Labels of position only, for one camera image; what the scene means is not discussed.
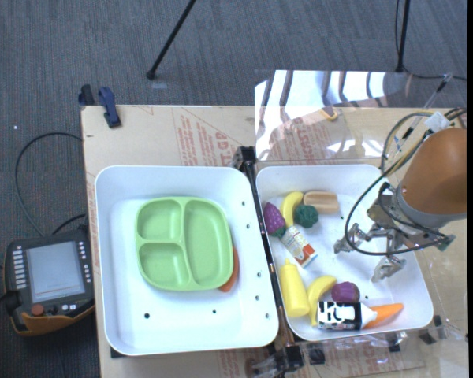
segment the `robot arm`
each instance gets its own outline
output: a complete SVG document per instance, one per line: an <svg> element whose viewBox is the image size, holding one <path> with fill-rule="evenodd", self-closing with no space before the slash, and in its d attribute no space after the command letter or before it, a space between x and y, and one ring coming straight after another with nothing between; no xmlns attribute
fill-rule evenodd
<svg viewBox="0 0 473 378"><path fill-rule="evenodd" d="M386 190L392 194L384 195ZM438 229L467 216L467 130L446 128L428 135L397 188L384 183L367 214L374 221L370 231L354 224L335 243L334 252L385 256L375 268L374 282L404 267L406 261L397 254L429 246L444 250L455 236ZM386 252L359 248L377 237L387 238Z"/></svg>

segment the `toy broccoli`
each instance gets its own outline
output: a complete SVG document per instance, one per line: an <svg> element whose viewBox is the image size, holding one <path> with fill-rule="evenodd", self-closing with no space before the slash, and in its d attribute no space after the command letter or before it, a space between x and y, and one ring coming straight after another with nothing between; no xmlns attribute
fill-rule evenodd
<svg viewBox="0 0 473 378"><path fill-rule="evenodd" d="M318 212L314 206L299 205L294 209L294 222L310 228L318 221Z"/></svg>

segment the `white plastic tray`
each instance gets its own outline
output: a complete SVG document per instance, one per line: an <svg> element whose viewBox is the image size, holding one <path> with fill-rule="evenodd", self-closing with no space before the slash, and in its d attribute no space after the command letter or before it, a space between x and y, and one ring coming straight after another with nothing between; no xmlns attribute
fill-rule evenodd
<svg viewBox="0 0 473 378"><path fill-rule="evenodd" d="M103 315L109 344L135 356L261 347L278 331L277 310L251 186L230 167L112 166L95 181ZM163 196L222 207L240 273L229 292L162 291L141 276L135 216Z"/></svg>
<svg viewBox="0 0 473 378"><path fill-rule="evenodd" d="M317 341L417 329L429 324L433 317L433 304L414 252L400 254L398 258L407 261L405 267L377 283L372 283L371 277L381 256L361 254L354 250L334 253L333 245L343 237L346 217L354 203L379 176L380 171L372 165L285 165L269 166L258 172L256 187L262 206L272 202L280 208L282 199L290 191L325 190L338 195L339 213L319 215L318 223L312 228L298 227L318 252L318 257L306 269L298 265L305 287L318 276L332 275L339 283L355 283L361 292L361 302L368 306L393 302L404 304L397 317L390 318L388 323L360 331L323 331L310 325L309 316L288 318L290 328L302 339ZM357 222L365 232L369 230L373 221L366 211L377 198L381 185L378 183L357 206L349 228ZM277 271L286 258L296 263L278 238L271 235L268 238ZM363 243L361 249L385 251L385 238Z"/></svg>

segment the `tripod stand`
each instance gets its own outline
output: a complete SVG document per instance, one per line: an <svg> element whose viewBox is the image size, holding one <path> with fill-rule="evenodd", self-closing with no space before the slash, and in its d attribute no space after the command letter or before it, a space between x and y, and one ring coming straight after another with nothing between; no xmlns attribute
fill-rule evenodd
<svg viewBox="0 0 473 378"><path fill-rule="evenodd" d="M196 3L196 0L189 0L188 5L184 9L184 12L182 13L181 18L179 18L179 21L175 25L175 28L173 29L172 33L170 34L168 40L166 41L165 46L162 48L161 52L159 53L158 58L156 59L155 63L152 65L151 70L149 70L147 72L147 78L149 80L153 80L154 77L156 76L156 70L158 69L159 64L161 63L161 61L165 57L165 54L166 54L167 50L170 48L170 45L172 44L172 42L175 39L175 36L179 32L179 30L181 29L181 26L184 23L184 20L188 16L189 12L191 11L191 9L195 5L195 3Z"/></svg>

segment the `black handheld controller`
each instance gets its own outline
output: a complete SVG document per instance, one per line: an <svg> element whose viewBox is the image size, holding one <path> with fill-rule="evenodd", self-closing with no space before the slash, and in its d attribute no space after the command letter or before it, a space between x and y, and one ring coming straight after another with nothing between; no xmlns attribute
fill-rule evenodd
<svg viewBox="0 0 473 378"><path fill-rule="evenodd" d="M91 245L81 229L7 247L6 309L20 335L42 335L94 309Z"/></svg>

